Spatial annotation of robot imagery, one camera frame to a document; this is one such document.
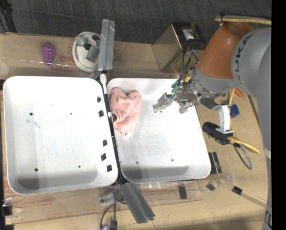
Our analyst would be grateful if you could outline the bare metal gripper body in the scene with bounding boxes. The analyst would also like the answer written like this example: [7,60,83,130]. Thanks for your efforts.
[173,80,220,108]

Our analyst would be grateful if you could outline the pink cloth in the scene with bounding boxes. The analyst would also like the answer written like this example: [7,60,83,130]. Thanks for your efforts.
[109,87,143,138]

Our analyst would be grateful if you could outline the white plastic tray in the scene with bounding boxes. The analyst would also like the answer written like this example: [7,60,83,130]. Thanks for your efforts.
[2,75,119,196]
[106,77,212,184]

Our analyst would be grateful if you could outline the blue cube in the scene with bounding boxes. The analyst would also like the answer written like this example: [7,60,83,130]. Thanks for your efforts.
[229,104,240,118]

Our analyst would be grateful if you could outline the brown cardboard board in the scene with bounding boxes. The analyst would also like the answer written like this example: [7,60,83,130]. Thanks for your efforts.
[0,32,207,226]

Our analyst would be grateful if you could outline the thin black and white rod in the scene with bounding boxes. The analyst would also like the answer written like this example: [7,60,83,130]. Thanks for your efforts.
[99,73,127,185]

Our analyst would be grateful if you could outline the purple grapes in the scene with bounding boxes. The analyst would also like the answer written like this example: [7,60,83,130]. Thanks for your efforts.
[41,42,57,67]

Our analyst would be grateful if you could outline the black cylinder on white bracket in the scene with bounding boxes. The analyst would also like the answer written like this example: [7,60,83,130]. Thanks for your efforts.
[202,103,235,146]

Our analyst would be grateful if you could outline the white coiled cord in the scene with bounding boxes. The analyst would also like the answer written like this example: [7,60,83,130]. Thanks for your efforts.
[72,31,103,73]

